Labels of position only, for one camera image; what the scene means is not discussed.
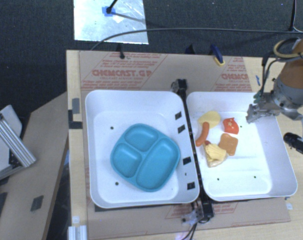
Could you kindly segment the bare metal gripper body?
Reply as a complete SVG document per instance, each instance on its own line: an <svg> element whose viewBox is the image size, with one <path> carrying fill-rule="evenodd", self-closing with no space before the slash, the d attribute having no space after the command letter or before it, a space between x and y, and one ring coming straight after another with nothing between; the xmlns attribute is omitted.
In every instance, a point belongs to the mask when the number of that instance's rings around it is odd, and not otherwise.
<svg viewBox="0 0 303 240"><path fill-rule="evenodd" d="M254 110L263 112L263 117L276 117L279 114L290 118L293 121L300 121L303 119L303 114L298 112L300 105L288 100L282 94L275 93L256 93L254 96L253 106Z"/></svg>

